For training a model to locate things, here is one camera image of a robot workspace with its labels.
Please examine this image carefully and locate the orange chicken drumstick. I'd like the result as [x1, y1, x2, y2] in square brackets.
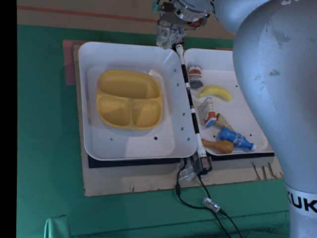
[201, 138, 234, 155]

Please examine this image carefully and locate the blue bottle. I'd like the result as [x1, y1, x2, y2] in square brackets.
[218, 126, 257, 153]

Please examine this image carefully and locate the brown bread slice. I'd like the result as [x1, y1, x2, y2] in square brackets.
[214, 113, 235, 131]

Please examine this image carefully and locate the white plastic tray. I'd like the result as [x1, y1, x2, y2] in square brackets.
[183, 48, 275, 156]
[78, 41, 198, 161]

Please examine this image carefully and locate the black and white thin rod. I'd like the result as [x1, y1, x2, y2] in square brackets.
[175, 43, 208, 160]

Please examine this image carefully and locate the black block with wires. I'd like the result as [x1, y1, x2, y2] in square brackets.
[193, 156, 213, 176]

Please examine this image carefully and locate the yellow divided plate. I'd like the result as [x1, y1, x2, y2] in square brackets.
[96, 69, 163, 130]

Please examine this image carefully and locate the red and white can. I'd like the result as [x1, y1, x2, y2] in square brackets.
[187, 65, 204, 89]

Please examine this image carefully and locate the white and red carton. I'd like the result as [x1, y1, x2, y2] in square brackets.
[200, 97, 217, 128]

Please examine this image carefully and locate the brown cardboard board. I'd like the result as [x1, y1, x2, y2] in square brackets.
[73, 43, 284, 197]

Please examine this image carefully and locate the yellow banana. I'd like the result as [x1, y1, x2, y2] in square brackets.
[197, 85, 233, 101]

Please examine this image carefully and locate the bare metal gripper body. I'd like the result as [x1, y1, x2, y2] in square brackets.
[158, 1, 208, 35]

